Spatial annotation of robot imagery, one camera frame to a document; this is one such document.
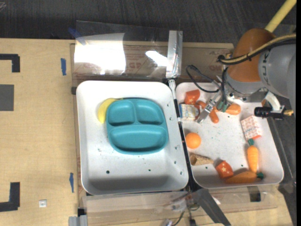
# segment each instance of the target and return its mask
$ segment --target yellow pole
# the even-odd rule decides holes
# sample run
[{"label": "yellow pole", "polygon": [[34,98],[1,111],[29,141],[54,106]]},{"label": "yellow pole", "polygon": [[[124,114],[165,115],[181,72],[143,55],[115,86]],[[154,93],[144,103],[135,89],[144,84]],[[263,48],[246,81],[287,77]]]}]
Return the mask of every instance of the yellow pole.
[{"label": "yellow pole", "polygon": [[269,24],[265,27],[266,30],[270,32],[274,32],[277,26],[281,23],[281,21],[285,18],[285,16],[291,11],[291,9],[295,6],[297,0],[286,0],[282,7],[278,10],[278,12],[274,15]]}]

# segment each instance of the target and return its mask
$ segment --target clear plastic sheet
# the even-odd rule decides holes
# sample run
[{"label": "clear plastic sheet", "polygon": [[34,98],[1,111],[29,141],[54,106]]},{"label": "clear plastic sheet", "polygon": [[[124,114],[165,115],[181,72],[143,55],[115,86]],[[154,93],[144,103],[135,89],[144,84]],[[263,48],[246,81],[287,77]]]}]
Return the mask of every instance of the clear plastic sheet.
[{"label": "clear plastic sheet", "polygon": [[182,31],[77,21],[73,81],[176,78]]}]

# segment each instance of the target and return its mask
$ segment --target brown cylinder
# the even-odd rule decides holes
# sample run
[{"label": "brown cylinder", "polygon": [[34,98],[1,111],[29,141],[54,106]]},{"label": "brown cylinder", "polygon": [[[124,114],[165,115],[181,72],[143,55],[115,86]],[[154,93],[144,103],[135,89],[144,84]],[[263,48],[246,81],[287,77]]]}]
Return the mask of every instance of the brown cylinder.
[{"label": "brown cylinder", "polygon": [[[275,35],[268,30],[261,28],[250,29],[240,38],[234,49],[233,58],[250,53],[274,38]],[[258,74],[259,58],[260,54],[254,56],[251,61],[247,60],[237,65],[229,66],[228,75],[240,82],[261,81]]]}]

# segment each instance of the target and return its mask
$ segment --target black tape corner marker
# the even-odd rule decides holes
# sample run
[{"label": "black tape corner marker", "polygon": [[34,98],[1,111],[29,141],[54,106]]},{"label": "black tape corner marker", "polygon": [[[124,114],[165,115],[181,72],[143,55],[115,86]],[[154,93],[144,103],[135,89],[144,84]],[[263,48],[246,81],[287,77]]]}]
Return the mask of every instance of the black tape corner marker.
[{"label": "black tape corner marker", "polygon": [[20,72],[20,56],[18,54],[0,54],[0,60],[11,60],[11,72]]},{"label": "black tape corner marker", "polygon": [[20,207],[20,182],[10,183],[9,201],[0,202],[0,212],[18,210]]}]

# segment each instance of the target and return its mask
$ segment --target plastic tray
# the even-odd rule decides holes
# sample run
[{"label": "plastic tray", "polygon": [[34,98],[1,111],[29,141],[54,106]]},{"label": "plastic tray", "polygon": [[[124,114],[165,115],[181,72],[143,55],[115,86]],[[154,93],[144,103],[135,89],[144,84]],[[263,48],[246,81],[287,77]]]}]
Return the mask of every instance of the plastic tray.
[{"label": "plastic tray", "polygon": [[148,99],[113,102],[106,113],[106,125],[110,144],[120,153],[155,153],[168,142],[162,109]]},{"label": "plastic tray", "polygon": [[[216,86],[211,83],[199,83],[207,90],[215,90]],[[181,83],[176,87],[176,97],[178,103],[183,103],[185,92],[198,89],[194,83]],[[214,94],[205,93],[200,90],[200,98],[208,102]],[[195,121],[183,121],[184,134],[196,132],[202,138],[201,146],[196,149],[188,148],[189,152],[210,157],[214,162],[225,160],[228,162],[234,173],[248,169],[246,159],[246,148],[248,143],[244,137],[240,121],[253,115],[255,107],[262,106],[260,102],[244,103],[235,100],[235,103],[241,106],[239,115],[229,115],[218,112],[218,123],[213,123],[207,117],[201,124]],[[260,152],[258,171],[264,174],[264,179],[252,184],[226,184],[220,178],[215,170],[216,163],[200,166],[192,166],[192,173],[195,181],[204,188],[226,188],[254,185],[278,184],[282,181],[284,171],[276,149],[276,145],[269,129],[267,119],[256,117],[262,136],[255,139],[255,145]]]},{"label": "plastic tray", "polygon": [[[168,141],[158,152],[126,154],[109,142],[106,124],[97,118],[108,98],[140,98],[156,103],[166,118]],[[76,91],[81,181],[92,195],[177,191],[188,183],[174,100],[161,82],[85,81]]]}]

